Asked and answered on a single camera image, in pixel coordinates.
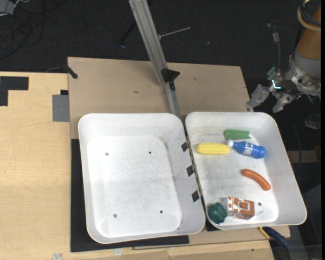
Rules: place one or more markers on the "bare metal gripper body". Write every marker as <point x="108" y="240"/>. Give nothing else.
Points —
<point x="300" y="84"/>

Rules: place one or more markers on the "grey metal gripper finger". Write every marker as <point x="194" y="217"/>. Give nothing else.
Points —
<point x="283" y="101"/>
<point x="257" y="96"/>

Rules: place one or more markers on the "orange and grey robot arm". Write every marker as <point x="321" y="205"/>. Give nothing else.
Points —
<point x="310" y="43"/>

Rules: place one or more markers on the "green corn husk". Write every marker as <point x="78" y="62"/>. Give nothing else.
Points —
<point x="236" y="134"/>

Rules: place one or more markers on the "blue bottle with white cap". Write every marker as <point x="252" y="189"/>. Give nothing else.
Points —
<point x="250" y="149"/>

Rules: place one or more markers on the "yellow corn cob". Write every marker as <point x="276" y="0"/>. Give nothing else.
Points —
<point x="212" y="148"/>

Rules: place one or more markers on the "orange sausage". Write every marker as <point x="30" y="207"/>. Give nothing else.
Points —
<point x="257" y="179"/>

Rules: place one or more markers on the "white plastic tray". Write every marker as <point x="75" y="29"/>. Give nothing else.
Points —
<point x="227" y="177"/>
<point x="132" y="183"/>

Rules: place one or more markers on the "brown and white carton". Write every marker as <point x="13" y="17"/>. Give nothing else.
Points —
<point x="241" y="207"/>

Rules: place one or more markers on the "green bell pepper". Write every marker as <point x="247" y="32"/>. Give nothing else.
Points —
<point x="217" y="213"/>

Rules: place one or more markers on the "brown cardboard board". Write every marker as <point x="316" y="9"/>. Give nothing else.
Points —
<point x="119" y="91"/>

